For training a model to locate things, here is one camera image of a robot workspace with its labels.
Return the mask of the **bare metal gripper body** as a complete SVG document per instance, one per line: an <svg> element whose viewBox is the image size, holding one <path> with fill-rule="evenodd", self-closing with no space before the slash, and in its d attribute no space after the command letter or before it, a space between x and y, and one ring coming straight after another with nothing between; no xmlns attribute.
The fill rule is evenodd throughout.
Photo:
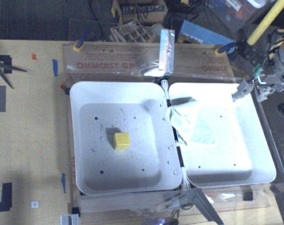
<svg viewBox="0 0 284 225"><path fill-rule="evenodd" d="M284 73L279 74L260 74L255 79L256 86L260 90L268 92L281 92L284 90Z"/></svg>

